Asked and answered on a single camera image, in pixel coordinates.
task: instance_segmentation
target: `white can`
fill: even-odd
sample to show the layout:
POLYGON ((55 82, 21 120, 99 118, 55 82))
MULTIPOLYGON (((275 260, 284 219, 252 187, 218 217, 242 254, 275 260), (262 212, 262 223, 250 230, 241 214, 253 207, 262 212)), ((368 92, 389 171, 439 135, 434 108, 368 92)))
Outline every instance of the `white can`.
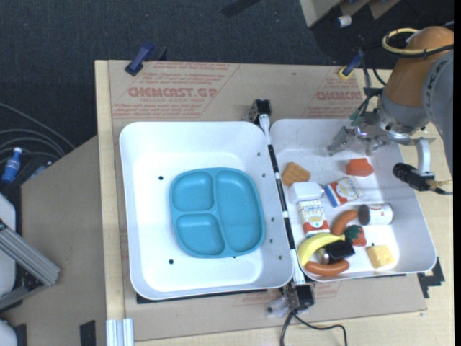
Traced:
POLYGON ((363 226, 367 224, 389 224, 394 215, 392 207, 387 203, 360 205, 358 214, 359 222, 363 226))

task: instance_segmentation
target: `blue clamp handle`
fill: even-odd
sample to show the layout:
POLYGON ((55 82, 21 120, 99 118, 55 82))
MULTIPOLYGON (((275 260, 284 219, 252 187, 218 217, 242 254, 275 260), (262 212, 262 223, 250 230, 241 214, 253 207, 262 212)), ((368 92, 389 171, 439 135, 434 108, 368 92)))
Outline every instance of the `blue clamp handle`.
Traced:
POLYGON ((153 49, 155 47, 156 46, 153 43, 150 43, 150 42, 143 43, 138 54, 131 61, 131 63, 128 64, 125 70, 132 76, 135 76, 136 74, 138 74, 138 72, 143 68, 142 62, 144 60, 147 60, 152 55, 153 49))

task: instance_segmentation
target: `banana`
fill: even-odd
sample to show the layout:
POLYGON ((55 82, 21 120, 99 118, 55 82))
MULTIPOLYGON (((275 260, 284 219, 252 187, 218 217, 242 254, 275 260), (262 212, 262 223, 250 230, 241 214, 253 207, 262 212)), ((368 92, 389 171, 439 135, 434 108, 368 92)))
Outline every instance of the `banana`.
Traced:
POLYGON ((316 252, 321 247, 324 247, 328 244, 331 244, 335 241, 344 241, 345 235, 337 236, 335 234, 329 234, 326 232, 320 232, 309 237, 297 248, 297 257, 300 260, 300 264, 304 267, 312 254, 316 252))

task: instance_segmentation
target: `hot dog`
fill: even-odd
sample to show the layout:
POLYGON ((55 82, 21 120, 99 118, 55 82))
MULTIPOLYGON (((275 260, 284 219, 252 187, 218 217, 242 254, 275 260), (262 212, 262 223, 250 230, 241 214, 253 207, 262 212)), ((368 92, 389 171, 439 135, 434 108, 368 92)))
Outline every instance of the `hot dog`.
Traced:
POLYGON ((348 224, 348 222, 353 221, 358 216, 359 215, 356 210, 354 209, 346 210, 334 222, 333 227, 331 227, 331 233, 337 236, 342 235, 344 233, 344 229, 346 228, 346 225, 348 224))
POLYGON ((349 269, 349 262, 341 259, 333 264, 319 264, 317 262, 308 262, 304 268, 313 274, 318 275, 337 275, 349 269))

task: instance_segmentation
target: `waffle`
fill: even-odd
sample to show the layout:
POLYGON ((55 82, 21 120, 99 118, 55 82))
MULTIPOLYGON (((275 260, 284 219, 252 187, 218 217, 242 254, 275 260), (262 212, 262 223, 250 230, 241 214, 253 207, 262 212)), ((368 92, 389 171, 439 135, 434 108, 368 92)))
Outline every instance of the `waffle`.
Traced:
POLYGON ((310 178, 310 172, 292 161, 287 164, 282 173, 282 182, 286 186, 291 186, 295 182, 305 182, 310 178))

